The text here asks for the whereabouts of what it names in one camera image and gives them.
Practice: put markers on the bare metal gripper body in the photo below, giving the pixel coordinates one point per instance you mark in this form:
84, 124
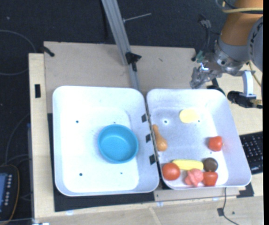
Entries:
225, 65

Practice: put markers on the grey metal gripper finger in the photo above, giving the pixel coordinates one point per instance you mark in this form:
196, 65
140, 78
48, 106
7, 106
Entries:
195, 80
208, 77

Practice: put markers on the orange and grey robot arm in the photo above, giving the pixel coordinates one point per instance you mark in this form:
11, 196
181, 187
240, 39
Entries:
240, 24

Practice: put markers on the yellow oval toy food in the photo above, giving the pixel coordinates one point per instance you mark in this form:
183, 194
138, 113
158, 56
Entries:
188, 115

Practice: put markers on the white plastic tray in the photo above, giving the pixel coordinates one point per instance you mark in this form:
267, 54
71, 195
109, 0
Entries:
190, 139
82, 149

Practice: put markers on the red toy pepper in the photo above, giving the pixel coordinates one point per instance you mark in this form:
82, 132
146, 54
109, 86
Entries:
215, 144
210, 179

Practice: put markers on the orange-brown toy squash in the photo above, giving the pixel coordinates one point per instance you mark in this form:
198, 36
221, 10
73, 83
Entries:
161, 144

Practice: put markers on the yellow toy corn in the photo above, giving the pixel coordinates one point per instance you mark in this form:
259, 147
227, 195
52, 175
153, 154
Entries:
188, 164

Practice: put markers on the brown round toy food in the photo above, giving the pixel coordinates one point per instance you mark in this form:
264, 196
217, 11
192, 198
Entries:
210, 164

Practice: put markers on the black keyboard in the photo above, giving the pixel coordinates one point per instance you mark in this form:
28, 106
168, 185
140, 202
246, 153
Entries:
254, 151

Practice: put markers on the red toy tomato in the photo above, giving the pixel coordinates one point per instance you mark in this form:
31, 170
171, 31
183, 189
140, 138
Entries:
170, 171

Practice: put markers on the pink toy food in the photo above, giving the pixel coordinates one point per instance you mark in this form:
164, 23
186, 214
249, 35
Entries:
194, 177

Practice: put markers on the blue bowl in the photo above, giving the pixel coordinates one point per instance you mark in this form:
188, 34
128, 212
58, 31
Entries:
117, 144

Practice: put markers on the brown flat board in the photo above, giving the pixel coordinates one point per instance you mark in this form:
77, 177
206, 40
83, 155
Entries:
89, 64

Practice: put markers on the black cylinder on white bracket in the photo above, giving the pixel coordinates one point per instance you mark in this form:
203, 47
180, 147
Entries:
242, 98

